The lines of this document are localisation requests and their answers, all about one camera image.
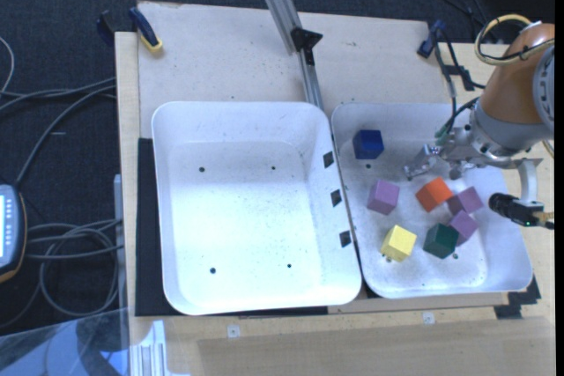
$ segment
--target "green cube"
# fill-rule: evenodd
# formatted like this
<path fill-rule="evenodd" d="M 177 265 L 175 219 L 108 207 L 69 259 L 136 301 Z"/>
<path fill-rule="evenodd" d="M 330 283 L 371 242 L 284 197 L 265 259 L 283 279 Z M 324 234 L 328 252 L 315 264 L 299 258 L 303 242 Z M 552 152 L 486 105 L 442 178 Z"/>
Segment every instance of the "green cube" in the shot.
<path fill-rule="evenodd" d="M 459 233 L 455 228 L 437 223 L 427 232 L 423 250 L 444 259 L 455 252 L 458 236 Z"/>

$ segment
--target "yellow cube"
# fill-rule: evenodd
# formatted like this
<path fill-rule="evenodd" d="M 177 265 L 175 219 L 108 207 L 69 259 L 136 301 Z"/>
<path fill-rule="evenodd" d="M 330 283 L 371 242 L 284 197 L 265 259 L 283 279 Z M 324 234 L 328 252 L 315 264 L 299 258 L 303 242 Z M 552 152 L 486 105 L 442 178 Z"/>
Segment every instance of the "yellow cube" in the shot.
<path fill-rule="evenodd" d="M 412 254 L 417 235 L 400 225 L 394 225 L 386 234 L 380 252 L 396 262 Z"/>

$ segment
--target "device with screen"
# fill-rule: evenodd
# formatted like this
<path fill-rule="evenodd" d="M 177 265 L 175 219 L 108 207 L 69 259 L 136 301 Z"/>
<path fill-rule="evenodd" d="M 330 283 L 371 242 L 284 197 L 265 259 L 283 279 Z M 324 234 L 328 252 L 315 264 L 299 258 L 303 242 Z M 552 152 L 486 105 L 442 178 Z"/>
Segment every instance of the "device with screen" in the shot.
<path fill-rule="evenodd" d="M 24 258 L 26 219 L 19 194 L 0 185 L 0 283 L 14 276 Z"/>

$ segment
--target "black mat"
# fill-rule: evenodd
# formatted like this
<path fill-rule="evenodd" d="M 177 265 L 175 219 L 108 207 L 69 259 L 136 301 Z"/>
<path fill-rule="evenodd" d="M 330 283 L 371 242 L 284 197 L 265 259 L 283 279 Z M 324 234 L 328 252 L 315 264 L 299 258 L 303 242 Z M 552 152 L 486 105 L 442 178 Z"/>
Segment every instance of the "black mat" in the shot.
<path fill-rule="evenodd" d="M 157 201 L 157 181 L 155 178 L 152 140 L 141 138 L 138 143 L 138 150 L 135 315 L 182 315 L 182 313 L 176 311 L 168 303 L 163 290 L 160 256 L 159 205 Z M 224 313 L 222 315 L 265 317 L 282 315 L 322 315 L 327 312 L 328 309 L 326 306 L 316 306 L 233 312 Z"/>

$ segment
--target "purple cube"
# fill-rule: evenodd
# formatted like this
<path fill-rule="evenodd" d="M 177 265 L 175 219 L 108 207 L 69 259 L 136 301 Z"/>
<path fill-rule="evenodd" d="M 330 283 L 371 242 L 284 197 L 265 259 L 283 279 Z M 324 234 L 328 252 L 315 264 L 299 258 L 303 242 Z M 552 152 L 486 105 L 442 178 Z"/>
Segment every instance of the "purple cube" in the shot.
<path fill-rule="evenodd" d="M 388 181 L 376 181 L 370 189 L 368 208 L 389 215 L 396 208 L 399 186 Z"/>
<path fill-rule="evenodd" d="M 467 241 L 473 233 L 478 229 L 478 223 L 464 210 L 460 210 L 449 222 L 449 226 L 456 229 L 458 235 L 458 245 L 462 245 Z"/>
<path fill-rule="evenodd" d="M 484 206 L 474 187 L 469 187 L 447 200 L 450 213 L 456 215 L 460 210 L 472 213 Z"/>

